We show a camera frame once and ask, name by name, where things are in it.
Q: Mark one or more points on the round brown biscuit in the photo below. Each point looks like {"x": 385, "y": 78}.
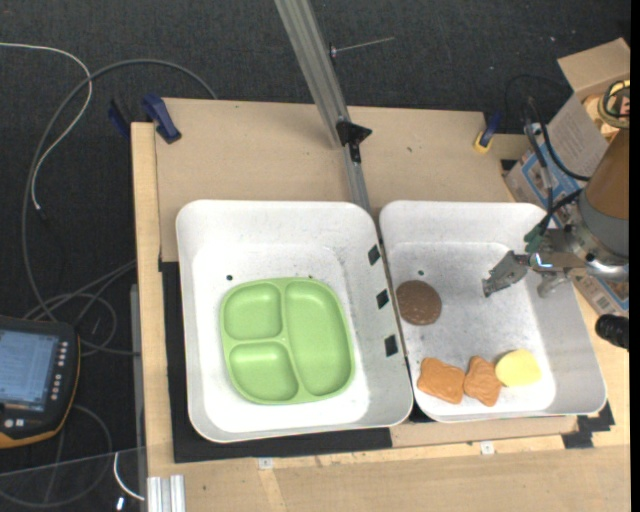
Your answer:
{"x": 419, "y": 302}

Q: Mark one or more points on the white plastic tray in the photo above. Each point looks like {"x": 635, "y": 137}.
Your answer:
{"x": 280, "y": 235}
{"x": 470, "y": 330}

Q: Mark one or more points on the white and blue carton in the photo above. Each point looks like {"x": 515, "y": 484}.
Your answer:
{"x": 570, "y": 135}

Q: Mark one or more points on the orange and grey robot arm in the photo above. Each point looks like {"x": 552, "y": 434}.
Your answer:
{"x": 610, "y": 190}

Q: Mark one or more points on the pale yellow rounded lump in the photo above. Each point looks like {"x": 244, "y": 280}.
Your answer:
{"x": 520, "y": 369}

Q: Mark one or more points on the brown toast slice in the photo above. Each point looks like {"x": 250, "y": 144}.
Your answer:
{"x": 481, "y": 382}
{"x": 441, "y": 380}

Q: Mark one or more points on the brown cardboard board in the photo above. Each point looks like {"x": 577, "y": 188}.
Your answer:
{"x": 250, "y": 150}

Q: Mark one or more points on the green divided plate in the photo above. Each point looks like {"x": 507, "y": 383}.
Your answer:
{"x": 310, "y": 325}

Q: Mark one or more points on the black cylinder on white bracket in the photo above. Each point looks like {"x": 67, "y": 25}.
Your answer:
{"x": 614, "y": 329}

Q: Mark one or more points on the brown cardboard box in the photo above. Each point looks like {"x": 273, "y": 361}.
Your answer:
{"x": 590, "y": 65}

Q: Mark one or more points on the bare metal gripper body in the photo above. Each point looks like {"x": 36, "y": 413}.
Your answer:
{"x": 565, "y": 257}

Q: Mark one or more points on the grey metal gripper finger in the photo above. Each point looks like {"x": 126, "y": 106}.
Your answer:
{"x": 502, "y": 274}
{"x": 552, "y": 284}

